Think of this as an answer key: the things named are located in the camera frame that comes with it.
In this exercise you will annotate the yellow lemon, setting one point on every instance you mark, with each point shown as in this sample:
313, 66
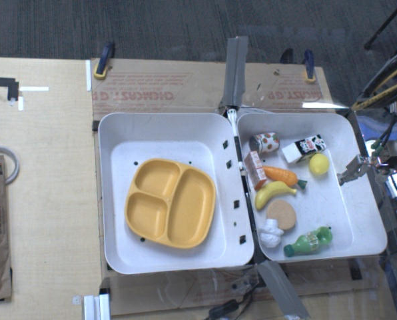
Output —
319, 164

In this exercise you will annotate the green plastic bottle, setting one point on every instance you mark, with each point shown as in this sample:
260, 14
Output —
308, 242

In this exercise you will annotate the tan round biscuit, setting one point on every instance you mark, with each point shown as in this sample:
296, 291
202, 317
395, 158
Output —
282, 214

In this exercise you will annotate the orange and white carton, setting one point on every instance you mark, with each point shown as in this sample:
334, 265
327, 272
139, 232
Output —
255, 172

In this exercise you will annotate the white plastic tray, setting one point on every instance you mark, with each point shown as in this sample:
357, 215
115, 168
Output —
185, 128
335, 212

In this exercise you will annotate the brown cardboard board red print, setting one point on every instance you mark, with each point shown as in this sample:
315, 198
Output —
152, 78

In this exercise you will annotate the yellow banana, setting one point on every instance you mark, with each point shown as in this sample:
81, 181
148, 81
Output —
271, 192

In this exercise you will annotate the orange carrot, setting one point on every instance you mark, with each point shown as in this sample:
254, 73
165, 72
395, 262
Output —
280, 175

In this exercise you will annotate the small can with fruit print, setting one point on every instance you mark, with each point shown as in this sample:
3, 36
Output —
266, 142

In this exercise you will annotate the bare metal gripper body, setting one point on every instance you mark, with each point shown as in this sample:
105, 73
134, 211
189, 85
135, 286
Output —
390, 163

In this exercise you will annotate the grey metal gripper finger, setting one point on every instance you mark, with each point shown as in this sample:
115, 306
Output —
350, 177
355, 162

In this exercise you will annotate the white and black milk carton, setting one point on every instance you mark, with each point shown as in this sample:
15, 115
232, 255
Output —
301, 148

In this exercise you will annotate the white garlic bulb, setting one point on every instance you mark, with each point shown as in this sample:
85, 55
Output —
271, 233

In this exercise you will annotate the yellow divided plate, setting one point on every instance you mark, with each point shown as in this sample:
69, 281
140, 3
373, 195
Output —
188, 205

